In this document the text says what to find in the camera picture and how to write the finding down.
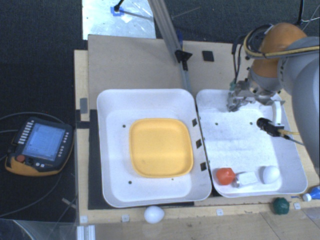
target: red button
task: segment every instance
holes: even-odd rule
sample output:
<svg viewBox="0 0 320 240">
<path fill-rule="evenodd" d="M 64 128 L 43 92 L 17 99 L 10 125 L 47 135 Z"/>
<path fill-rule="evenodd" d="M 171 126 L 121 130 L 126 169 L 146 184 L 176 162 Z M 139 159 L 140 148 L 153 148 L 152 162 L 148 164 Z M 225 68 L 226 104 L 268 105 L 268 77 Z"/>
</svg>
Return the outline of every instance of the red button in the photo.
<svg viewBox="0 0 320 240">
<path fill-rule="evenodd" d="M 26 157 L 23 154 L 18 155 L 15 160 L 17 160 L 20 163 L 23 163 L 26 160 Z"/>
</svg>

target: yellow cable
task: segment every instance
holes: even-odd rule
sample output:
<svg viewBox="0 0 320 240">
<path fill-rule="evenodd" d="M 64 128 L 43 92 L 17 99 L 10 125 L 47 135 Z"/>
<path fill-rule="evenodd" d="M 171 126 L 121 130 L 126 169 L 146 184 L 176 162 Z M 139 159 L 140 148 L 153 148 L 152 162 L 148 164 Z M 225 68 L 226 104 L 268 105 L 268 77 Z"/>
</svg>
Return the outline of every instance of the yellow cable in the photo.
<svg viewBox="0 0 320 240">
<path fill-rule="evenodd" d="M 247 40 L 249 36 L 251 35 L 253 31 L 251 31 L 249 34 L 246 35 L 244 41 L 243 41 L 243 48 L 247 55 L 254 57 L 255 59 L 267 59 L 268 57 L 273 56 L 283 56 L 283 55 L 290 55 L 290 54 L 298 54 L 298 53 L 305 53 L 305 52 L 312 52 L 317 51 L 320 49 L 319 45 L 316 46 L 310 46 L 305 48 L 298 48 L 298 49 L 292 49 L 292 50 L 284 50 L 284 51 L 277 51 L 277 52 L 269 52 L 269 53 L 259 53 L 249 50 L 247 47 Z"/>
<path fill-rule="evenodd" d="M 279 129 L 278 132 L 281 133 L 282 135 L 300 135 L 299 132 L 289 131 L 289 130 L 284 130 L 284 129 Z"/>
</svg>

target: yellow plate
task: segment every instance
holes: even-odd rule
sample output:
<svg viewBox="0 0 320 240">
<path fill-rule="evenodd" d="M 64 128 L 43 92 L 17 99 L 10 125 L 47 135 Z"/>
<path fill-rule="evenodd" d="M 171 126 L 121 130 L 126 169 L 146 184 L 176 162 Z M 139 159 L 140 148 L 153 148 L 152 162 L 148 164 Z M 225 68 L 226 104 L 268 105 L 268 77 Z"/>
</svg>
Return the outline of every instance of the yellow plate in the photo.
<svg viewBox="0 0 320 240">
<path fill-rule="evenodd" d="M 144 177 L 182 176 L 194 165 L 188 128 L 177 119 L 135 121 L 130 128 L 129 145 L 133 168 Z"/>
</svg>

